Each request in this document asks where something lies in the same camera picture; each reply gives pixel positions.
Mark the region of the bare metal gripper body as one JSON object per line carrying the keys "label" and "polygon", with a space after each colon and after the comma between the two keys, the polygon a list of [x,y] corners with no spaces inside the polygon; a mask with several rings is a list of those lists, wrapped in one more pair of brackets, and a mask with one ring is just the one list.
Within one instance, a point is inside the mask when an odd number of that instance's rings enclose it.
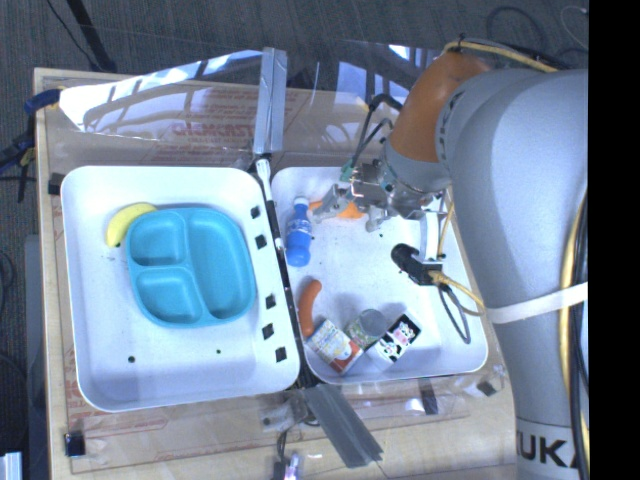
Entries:
{"label": "bare metal gripper body", "polygon": [[356,206],[370,219],[419,219],[441,196],[401,181],[383,161],[361,164],[354,169],[350,183]]}

